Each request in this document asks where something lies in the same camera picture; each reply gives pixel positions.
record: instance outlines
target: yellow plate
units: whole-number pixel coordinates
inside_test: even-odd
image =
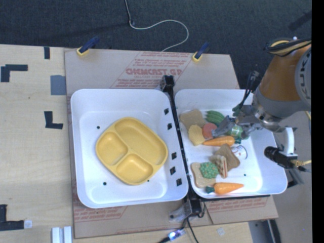
[[[141,121],[114,122],[96,143],[97,157],[123,182],[139,185],[150,179],[168,157],[165,142]]]

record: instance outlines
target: white tray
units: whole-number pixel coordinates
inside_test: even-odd
[[[148,89],[78,90],[71,97],[71,116],[77,194],[85,206],[148,204],[179,200],[187,194],[188,181],[166,94]],[[125,184],[96,156],[95,145],[100,135],[123,117],[140,120],[168,147],[165,164],[141,185]]]
[[[244,90],[180,90],[175,96],[178,117],[180,114],[198,109],[201,112],[207,110],[217,110],[225,116],[232,116],[232,108],[235,107],[243,98]],[[250,104],[250,96],[245,104]],[[264,155],[267,146],[276,147],[272,132],[262,129],[254,131],[247,140],[242,140],[242,146],[248,153],[246,159],[239,158],[240,165],[229,171],[228,177],[222,179],[220,175],[216,177],[217,182],[234,182],[244,184],[243,188],[226,195],[216,195],[206,193],[203,188],[198,188],[194,182],[194,175],[190,168],[191,163],[203,163],[209,161],[209,156],[219,147],[194,146],[188,138],[186,127],[180,123],[181,136],[184,151],[189,168],[191,184],[194,191],[203,198],[228,198],[259,196],[269,194],[279,194],[287,188],[287,177],[285,170],[275,162],[269,160]]]

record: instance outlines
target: white cable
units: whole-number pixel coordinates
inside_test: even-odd
[[[153,24],[153,25],[151,25],[151,26],[144,27],[144,28],[138,28],[138,27],[135,27],[135,26],[132,24],[132,21],[131,21],[131,13],[130,13],[130,10],[129,10],[129,8],[128,8],[127,0],[124,0],[124,1],[125,1],[125,5],[126,5],[127,14],[128,14],[129,25],[130,25],[133,29],[135,29],[135,30],[147,30],[147,29],[153,28],[153,27],[155,27],[155,26],[157,26],[157,25],[159,25],[159,24],[161,24],[161,23],[164,23],[164,22],[175,22],[175,23],[179,23],[179,24],[181,24],[181,25],[186,29],[186,31],[187,31],[187,37],[186,37],[182,42],[177,43],[177,44],[174,44],[174,45],[172,45],[172,46],[169,46],[169,47],[165,48],[165,49],[162,50],[162,51],[166,51],[166,50],[168,50],[168,49],[170,49],[170,48],[173,48],[173,47],[175,47],[175,46],[178,46],[178,45],[180,45],[180,44],[183,44],[183,43],[185,43],[185,42],[188,40],[188,38],[189,38],[189,30],[188,30],[187,26],[184,25],[182,22],[177,21],[177,20],[168,19],[168,20],[164,20],[164,21],[161,21],[161,22],[155,23],[155,24]]]

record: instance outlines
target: blue clamp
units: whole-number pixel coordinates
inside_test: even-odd
[[[84,56],[89,52],[89,49],[94,48],[94,46],[99,42],[99,37],[93,37],[86,44],[76,50],[79,56]]]
[[[202,45],[202,47],[200,48],[200,50],[198,50],[197,52],[195,52],[192,55],[192,59],[194,62],[198,62],[201,57],[203,56],[203,53],[209,50],[209,43],[205,42],[204,45]]]

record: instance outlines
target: table surface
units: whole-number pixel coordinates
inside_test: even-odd
[[[32,228],[1,231],[1,242],[50,242],[51,228],[73,226],[66,96],[51,96],[50,76],[65,75],[64,49],[0,45],[0,66],[27,64],[0,83],[0,204],[7,220],[31,220]],[[46,129],[44,111],[63,129]],[[177,242],[194,242],[189,228]],[[194,227],[200,243],[253,242],[248,222]],[[73,242],[159,242],[171,230],[74,239]]]

